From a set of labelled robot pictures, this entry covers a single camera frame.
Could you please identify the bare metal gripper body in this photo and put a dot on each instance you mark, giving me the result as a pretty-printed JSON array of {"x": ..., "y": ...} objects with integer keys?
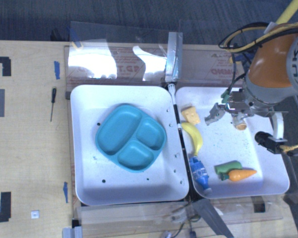
[{"x": 239, "y": 102}]

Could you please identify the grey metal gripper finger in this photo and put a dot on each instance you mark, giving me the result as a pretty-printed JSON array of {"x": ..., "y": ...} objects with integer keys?
[
  {"x": 214, "y": 113},
  {"x": 239, "y": 123}
]

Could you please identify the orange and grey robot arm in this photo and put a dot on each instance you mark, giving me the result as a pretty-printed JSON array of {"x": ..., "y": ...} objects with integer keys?
[{"x": 270, "y": 66}]

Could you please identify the yellow cheese wedge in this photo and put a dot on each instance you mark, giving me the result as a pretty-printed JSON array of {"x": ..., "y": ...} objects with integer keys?
[{"x": 191, "y": 115}]

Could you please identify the white plastic tray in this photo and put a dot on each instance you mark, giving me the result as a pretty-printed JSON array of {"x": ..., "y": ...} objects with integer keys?
[
  {"x": 228, "y": 145},
  {"x": 94, "y": 157}
]

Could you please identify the yellow banana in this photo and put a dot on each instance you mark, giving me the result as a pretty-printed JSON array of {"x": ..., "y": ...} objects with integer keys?
[{"x": 196, "y": 135}]

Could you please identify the orange carrot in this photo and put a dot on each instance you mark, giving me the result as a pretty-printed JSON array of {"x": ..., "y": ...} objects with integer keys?
[{"x": 239, "y": 175}]

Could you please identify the blue bottle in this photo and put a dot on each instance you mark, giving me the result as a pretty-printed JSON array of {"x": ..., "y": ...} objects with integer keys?
[{"x": 198, "y": 172}]

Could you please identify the blue divided plate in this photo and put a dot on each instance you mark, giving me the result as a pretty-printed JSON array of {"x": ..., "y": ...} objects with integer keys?
[{"x": 121, "y": 133}]

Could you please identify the black screwdriver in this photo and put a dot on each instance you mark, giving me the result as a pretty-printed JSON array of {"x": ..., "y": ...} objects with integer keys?
[{"x": 53, "y": 100}]

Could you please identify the black cylinder on white bracket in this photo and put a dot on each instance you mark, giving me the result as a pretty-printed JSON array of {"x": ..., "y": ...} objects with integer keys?
[{"x": 268, "y": 140}]

